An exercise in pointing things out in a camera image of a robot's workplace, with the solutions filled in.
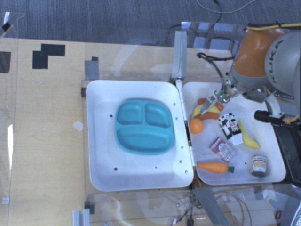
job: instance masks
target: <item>sausage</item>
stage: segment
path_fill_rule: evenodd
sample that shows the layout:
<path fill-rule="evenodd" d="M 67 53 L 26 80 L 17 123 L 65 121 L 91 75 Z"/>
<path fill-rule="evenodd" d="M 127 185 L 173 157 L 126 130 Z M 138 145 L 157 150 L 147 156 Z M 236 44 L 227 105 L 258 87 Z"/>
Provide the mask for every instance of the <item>sausage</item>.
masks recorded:
<path fill-rule="evenodd" d="M 201 98 L 198 100 L 198 104 L 201 105 L 206 101 L 206 98 Z M 216 102 L 214 104 L 220 111 L 222 111 L 224 109 L 224 106 L 221 103 Z"/>
<path fill-rule="evenodd" d="M 206 112 L 205 114 L 201 115 L 198 114 L 196 115 L 194 118 L 198 118 L 201 121 L 203 120 L 207 120 L 207 119 L 213 119 L 213 120 L 217 120 L 219 117 L 219 115 L 217 113 L 213 113 L 213 112 Z"/>

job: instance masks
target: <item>orange fruit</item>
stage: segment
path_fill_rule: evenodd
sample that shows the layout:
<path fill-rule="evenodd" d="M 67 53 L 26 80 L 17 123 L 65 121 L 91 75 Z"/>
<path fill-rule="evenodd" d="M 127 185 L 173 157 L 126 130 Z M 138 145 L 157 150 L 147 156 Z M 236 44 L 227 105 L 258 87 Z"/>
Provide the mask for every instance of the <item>orange fruit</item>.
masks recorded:
<path fill-rule="evenodd" d="M 204 129 L 204 124 L 200 119 L 193 118 L 189 122 L 189 130 L 193 134 L 198 134 L 202 132 Z"/>

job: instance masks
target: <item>yellow banana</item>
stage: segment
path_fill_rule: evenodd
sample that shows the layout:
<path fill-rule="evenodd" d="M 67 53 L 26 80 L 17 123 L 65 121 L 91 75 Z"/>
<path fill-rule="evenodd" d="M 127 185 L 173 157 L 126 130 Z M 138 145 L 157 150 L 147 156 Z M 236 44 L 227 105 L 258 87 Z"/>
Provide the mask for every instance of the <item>yellow banana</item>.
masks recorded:
<path fill-rule="evenodd" d="M 197 107 L 195 107 L 193 109 L 191 118 L 194 118 L 196 115 L 199 115 L 200 114 L 199 110 L 202 109 L 202 107 L 203 107 L 203 105 L 198 105 Z M 212 113 L 218 114 L 220 112 L 220 110 L 214 105 L 207 112 L 212 112 Z"/>
<path fill-rule="evenodd" d="M 243 142 L 244 142 L 244 144 L 247 147 L 252 148 L 252 149 L 259 148 L 258 143 L 255 142 L 253 139 L 251 139 L 249 137 L 248 133 L 246 132 L 246 129 L 245 129 L 244 125 L 243 125 L 243 121 L 239 120 L 238 122 L 239 122 L 238 127 L 241 130 L 241 132 L 243 133 Z"/>

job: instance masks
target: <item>dark floor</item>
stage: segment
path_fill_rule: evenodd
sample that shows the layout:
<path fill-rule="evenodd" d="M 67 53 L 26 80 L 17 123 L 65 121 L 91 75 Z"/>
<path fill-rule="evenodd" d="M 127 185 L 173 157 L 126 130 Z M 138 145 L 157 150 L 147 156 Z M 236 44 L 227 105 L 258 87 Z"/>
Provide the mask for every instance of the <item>dark floor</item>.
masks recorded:
<path fill-rule="evenodd" d="M 199 0 L 214 10 L 212 0 Z M 223 12 L 251 0 L 218 0 Z M 182 21 L 215 22 L 219 14 L 196 0 L 0 0 L 5 12 L 25 13 L 20 38 L 168 46 L 168 28 Z M 220 23 L 300 22 L 301 0 L 259 0 L 222 15 Z"/>

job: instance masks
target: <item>can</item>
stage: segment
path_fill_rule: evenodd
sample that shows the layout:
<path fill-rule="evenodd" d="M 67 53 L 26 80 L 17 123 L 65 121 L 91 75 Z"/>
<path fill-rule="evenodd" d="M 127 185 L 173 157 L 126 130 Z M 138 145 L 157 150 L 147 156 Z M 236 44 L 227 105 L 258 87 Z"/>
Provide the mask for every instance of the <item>can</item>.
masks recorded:
<path fill-rule="evenodd" d="M 267 175 L 267 158 L 262 155 L 252 157 L 252 175 L 263 178 Z"/>

